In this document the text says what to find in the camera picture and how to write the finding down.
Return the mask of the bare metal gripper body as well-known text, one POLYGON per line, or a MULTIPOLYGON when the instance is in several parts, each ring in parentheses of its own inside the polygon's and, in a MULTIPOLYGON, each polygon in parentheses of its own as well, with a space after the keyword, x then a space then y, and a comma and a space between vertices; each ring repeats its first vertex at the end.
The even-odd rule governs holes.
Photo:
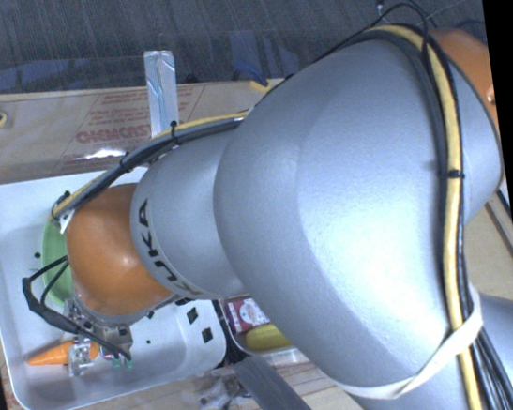
POLYGON ((64 306, 63 314, 74 325, 75 335, 97 343, 103 355, 131 358, 133 341, 128 324, 91 311, 78 298, 66 300, 64 306))

